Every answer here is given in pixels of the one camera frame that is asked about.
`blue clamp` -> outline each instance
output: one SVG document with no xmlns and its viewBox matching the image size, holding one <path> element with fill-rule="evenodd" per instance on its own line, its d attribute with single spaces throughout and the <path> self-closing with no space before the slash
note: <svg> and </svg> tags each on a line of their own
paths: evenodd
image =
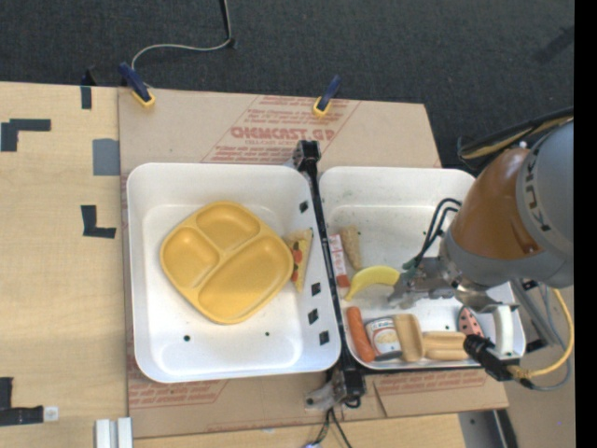
<svg viewBox="0 0 597 448">
<path fill-rule="evenodd" d="M 132 88 L 132 96 L 144 107 L 152 106 L 156 102 L 156 97 L 149 92 L 147 85 L 143 82 L 141 77 L 126 63 L 121 63 L 118 66 L 118 72 L 127 81 L 127 84 Z"/>
<path fill-rule="evenodd" d="M 338 89 L 340 88 L 341 78 L 335 75 L 332 82 L 327 87 L 326 92 L 315 100 L 313 105 L 313 113 L 315 116 L 323 117 L 326 115 L 330 107 L 330 100 L 336 96 Z"/>
</svg>

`cardboard sheet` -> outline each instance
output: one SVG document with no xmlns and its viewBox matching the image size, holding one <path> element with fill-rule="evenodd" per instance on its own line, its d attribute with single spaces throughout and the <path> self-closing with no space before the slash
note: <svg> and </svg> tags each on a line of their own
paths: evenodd
<svg viewBox="0 0 597 448">
<path fill-rule="evenodd" d="M 439 167 L 423 105 L 334 100 L 317 118 L 314 98 L 153 90 L 141 107 L 118 95 L 124 254 L 128 255 L 126 179 L 145 162 L 282 164 L 302 139 L 320 143 L 321 172 L 340 165 Z M 128 258 L 125 288 L 130 296 Z M 319 424 L 304 396 L 324 373 L 162 385 L 136 367 L 128 324 L 129 413 L 135 438 Z M 484 371 L 369 376 L 368 392 L 344 420 L 503 408 L 504 388 Z"/>
</svg>

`yellow cable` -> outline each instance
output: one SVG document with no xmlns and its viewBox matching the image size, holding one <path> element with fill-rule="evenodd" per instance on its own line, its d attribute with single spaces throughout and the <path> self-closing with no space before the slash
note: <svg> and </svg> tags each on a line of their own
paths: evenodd
<svg viewBox="0 0 597 448">
<path fill-rule="evenodd" d="M 566 306 L 566 302 L 563 300 L 563 297 L 562 297 L 562 294 L 560 293 L 560 291 L 555 290 L 555 289 L 551 289 L 551 291 L 553 292 L 553 294 L 556 296 L 556 299 L 560 303 L 564 317 L 566 318 L 566 323 L 568 324 L 568 333 L 569 333 L 568 345 L 566 346 L 566 349 L 565 349 L 564 353 L 562 354 L 562 356 L 560 357 L 560 359 L 558 359 L 556 362 L 552 363 L 545 369 L 528 370 L 528 369 L 524 369 L 523 367 L 520 367 L 518 365 L 513 365 L 513 366 L 508 367 L 507 368 L 508 371 L 510 371 L 510 373 L 512 373 L 514 378 L 517 378 L 517 379 L 526 378 L 527 380 L 530 380 L 533 377 L 546 375 L 548 373 L 551 373 L 552 371 L 556 371 L 565 363 L 565 361 L 570 357 L 570 354 L 572 353 L 572 349 L 575 344 L 575 326 L 574 326 L 574 322 L 572 321 L 572 316 L 570 315 L 570 311 L 568 310 L 568 307 Z"/>
</svg>

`tin can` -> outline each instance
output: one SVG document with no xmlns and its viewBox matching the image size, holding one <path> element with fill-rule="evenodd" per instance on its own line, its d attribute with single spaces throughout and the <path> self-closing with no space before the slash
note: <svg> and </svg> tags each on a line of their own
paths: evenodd
<svg viewBox="0 0 597 448">
<path fill-rule="evenodd" d="M 369 320 L 365 330 L 378 361 L 398 358 L 402 355 L 398 332 L 391 317 Z"/>
</svg>

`can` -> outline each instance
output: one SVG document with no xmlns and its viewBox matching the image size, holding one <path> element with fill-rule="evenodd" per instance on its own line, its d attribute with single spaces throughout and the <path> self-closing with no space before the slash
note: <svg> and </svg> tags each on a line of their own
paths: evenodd
<svg viewBox="0 0 597 448">
<path fill-rule="evenodd" d="M 365 330 L 377 361 L 390 360 L 402 355 L 398 332 L 391 317 L 369 320 L 365 324 Z"/>
</svg>

